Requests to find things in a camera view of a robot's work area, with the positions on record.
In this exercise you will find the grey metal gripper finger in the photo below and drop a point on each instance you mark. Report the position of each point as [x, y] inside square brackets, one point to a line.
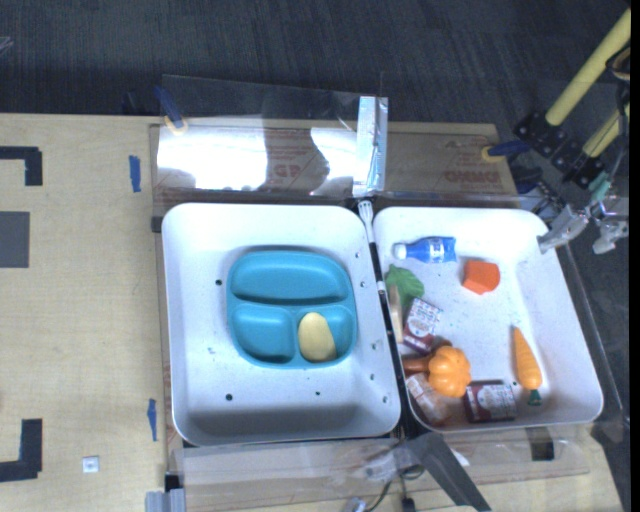
[611, 237]
[562, 230]

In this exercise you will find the red and white carton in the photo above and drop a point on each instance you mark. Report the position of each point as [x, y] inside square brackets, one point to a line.
[421, 325]

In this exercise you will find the clear packet with red print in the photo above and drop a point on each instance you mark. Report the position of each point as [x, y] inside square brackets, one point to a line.
[426, 397]

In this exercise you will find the orange toy pumpkin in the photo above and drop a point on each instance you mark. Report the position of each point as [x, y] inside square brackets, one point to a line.
[449, 371]

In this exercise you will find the brown toy sausage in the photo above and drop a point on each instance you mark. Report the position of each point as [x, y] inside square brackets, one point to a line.
[415, 364]

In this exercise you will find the green toy lettuce leaf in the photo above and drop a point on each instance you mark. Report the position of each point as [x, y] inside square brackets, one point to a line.
[407, 285]

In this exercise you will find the blue divided plate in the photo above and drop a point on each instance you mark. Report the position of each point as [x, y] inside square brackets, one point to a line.
[280, 280]

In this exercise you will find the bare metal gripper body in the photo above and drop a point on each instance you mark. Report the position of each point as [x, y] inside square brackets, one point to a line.
[612, 210]

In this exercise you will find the yellow toy potato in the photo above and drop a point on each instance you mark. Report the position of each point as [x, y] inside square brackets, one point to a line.
[316, 339]

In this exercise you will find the orange toy block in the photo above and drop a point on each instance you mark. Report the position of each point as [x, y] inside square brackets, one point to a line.
[481, 276]

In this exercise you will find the small white square tile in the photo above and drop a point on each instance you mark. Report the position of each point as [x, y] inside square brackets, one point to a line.
[90, 464]

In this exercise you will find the white plastic tray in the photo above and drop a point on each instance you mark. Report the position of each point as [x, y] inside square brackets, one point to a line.
[200, 320]
[480, 325]

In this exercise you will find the orange toy carrot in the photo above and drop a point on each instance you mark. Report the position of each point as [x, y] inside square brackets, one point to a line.
[526, 361]

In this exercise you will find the blue and white bottle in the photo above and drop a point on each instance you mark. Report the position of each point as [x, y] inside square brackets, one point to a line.
[430, 249]

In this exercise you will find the tan toy bread slice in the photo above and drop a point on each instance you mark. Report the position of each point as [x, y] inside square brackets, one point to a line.
[396, 315]

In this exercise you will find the small black block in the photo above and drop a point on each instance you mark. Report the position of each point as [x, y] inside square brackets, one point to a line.
[408, 504]

